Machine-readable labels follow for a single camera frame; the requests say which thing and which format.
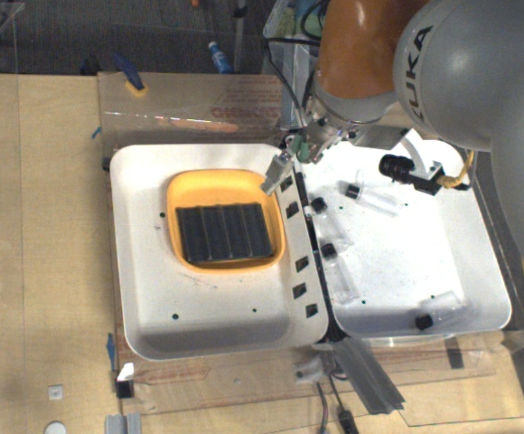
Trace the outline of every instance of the wooden table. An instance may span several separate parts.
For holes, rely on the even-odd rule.
[[[116,312],[99,124],[95,78],[0,75],[0,434],[41,433],[54,420],[70,434],[102,433],[107,415],[135,404],[116,397],[106,349]],[[485,339],[492,372],[404,382],[401,412],[369,416],[344,391],[360,432],[524,433],[509,352],[500,334]],[[171,389],[183,397],[192,386]],[[342,432],[328,400],[329,432]],[[320,424],[313,394],[247,402],[145,415],[143,432],[310,434]]]

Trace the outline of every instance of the white circle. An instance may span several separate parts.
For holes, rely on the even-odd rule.
[[[65,425],[63,423],[54,421],[45,427],[43,434],[67,434],[67,430],[65,429]]]

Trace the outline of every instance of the dark floor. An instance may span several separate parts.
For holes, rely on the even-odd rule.
[[[208,51],[211,40],[233,59],[232,14],[237,0],[201,0],[198,8],[192,8],[189,0],[15,1],[25,2],[16,26],[21,73],[78,75],[91,54],[103,70],[114,71],[115,51],[124,53],[140,71],[214,73]],[[274,2],[248,0],[242,72],[260,72],[261,34]],[[520,257],[496,198],[486,154],[479,158],[477,176],[478,195],[484,199],[485,216],[493,221],[493,244],[513,302],[508,329],[524,331]],[[513,358],[524,388],[524,348]]]

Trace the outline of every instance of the blue bottle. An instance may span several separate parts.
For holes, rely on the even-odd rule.
[[[233,74],[234,69],[228,61],[226,54],[220,49],[216,42],[210,42],[208,44],[211,52],[211,60],[214,61],[214,65],[220,74]]]

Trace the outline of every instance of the blue and yellow object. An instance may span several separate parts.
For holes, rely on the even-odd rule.
[[[112,53],[112,57],[116,68],[126,75],[126,88],[137,97],[144,96],[147,93],[147,87],[142,82],[136,67],[120,52]]]

